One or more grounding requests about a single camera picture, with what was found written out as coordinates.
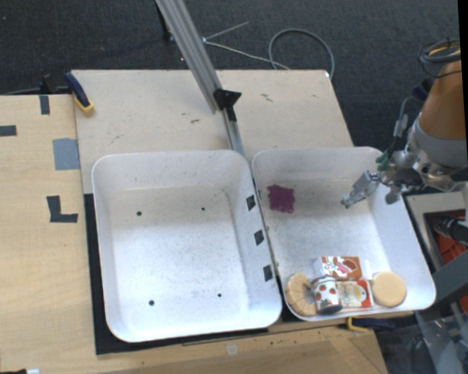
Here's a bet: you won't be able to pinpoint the white plastic tray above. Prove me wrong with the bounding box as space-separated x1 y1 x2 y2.
89 142 285 346
249 138 439 326

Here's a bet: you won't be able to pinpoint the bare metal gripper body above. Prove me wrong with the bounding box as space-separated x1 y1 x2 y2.
376 144 466 198

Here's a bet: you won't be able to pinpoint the red and white carton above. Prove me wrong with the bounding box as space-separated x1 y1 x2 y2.
336 278 376 313

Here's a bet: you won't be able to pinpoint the round tan biscuit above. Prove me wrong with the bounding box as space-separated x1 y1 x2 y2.
369 270 410 310

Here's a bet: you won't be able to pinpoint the white strawberry print can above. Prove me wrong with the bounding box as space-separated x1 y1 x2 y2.
309 274 344 317

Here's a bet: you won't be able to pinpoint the black cylinder on white bracket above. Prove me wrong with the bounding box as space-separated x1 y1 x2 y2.
431 183 468 251

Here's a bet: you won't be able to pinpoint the purple grapes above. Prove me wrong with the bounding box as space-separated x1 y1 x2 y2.
266 182 298 216

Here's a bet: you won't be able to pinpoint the pale wood board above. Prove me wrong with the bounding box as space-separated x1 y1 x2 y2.
71 46 415 348

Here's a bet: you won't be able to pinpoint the brown and white carton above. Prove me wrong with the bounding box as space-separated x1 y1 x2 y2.
311 252 374 285

